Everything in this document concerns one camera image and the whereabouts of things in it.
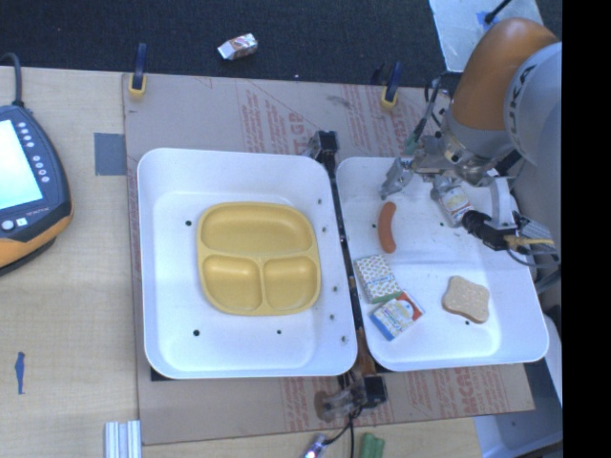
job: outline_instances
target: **wooden table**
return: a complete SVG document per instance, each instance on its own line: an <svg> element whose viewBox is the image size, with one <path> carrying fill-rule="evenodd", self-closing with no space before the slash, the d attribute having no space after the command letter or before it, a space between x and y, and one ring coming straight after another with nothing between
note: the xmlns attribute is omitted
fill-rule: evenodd
<svg viewBox="0 0 611 458"><path fill-rule="evenodd" d="M125 176L95 174L95 133L123 134L121 73L23 68L23 100L61 155L74 219L54 246L0 278L0 456L104 456L107 422L138 419ZM0 104L14 71L0 68ZM25 353L23 394L15 362ZM355 430L385 458L479 457L471 418ZM142 456L300 457L312 433L143 447ZM326 458L349 457L349 433Z"/></svg>

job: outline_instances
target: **yellow plate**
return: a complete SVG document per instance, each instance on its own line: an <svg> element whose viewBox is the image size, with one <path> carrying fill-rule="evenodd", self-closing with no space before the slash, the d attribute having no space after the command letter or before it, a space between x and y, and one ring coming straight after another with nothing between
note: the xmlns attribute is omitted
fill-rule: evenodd
<svg viewBox="0 0 611 458"><path fill-rule="evenodd" d="M198 267L206 298L229 314L294 314L316 302L316 236L300 211L278 203L226 202L198 224Z"/></svg>

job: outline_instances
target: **control button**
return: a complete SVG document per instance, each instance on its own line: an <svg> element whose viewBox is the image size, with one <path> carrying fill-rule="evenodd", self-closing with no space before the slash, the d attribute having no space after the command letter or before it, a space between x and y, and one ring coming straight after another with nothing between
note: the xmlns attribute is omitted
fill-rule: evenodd
<svg viewBox="0 0 611 458"><path fill-rule="evenodd" d="M0 226L3 231L10 231L15 228L15 223L12 220L3 220Z"/></svg>

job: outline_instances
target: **white tray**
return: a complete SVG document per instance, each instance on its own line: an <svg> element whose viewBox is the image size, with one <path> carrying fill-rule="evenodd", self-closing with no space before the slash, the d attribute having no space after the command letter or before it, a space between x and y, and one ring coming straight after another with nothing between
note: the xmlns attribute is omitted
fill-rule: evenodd
<svg viewBox="0 0 611 458"><path fill-rule="evenodd" d="M386 254L373 227L384 203L378 188L393 158L352 157L338 167L337 183L353 260L382 254L399 282L414 296L425 315L393 341L373 325L374 306L363 298L360 306L371 355L393 371L412 371L482 364L536 361L548 347L548 333L530 269L505 252L496 252L469 235L452 228L431 200L431 184L414 176L401 192L387 198L397 205L392 233L397 249ZM491 214L488 188L465 185L476 210ZM441 298L450 276L486 286L490 291L490 317L485 323L468 323L445 311Z"/></svg>
<svg viewBox="0 0 611 458"><path fill-rule="evenodd" d="M327 171L305 156L156 149L137 168L144 349L172 379L330 376L348 371L357 345ZM237 316L202 293L196 231L227 201L290 205L319 245L321 292L307 310Z"/></svg>

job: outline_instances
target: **toy bread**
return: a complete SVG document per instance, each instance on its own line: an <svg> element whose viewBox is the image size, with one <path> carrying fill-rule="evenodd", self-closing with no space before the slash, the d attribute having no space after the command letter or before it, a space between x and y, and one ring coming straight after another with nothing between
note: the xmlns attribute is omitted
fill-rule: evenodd
<svg viewBox="0 0 611 458"><path fill-rule="evenodd" d="M466 317L474 323L484 323L490 315L489 298L490 292L485 286L454 276L450 278L441 304L448 312Z"/></svg>

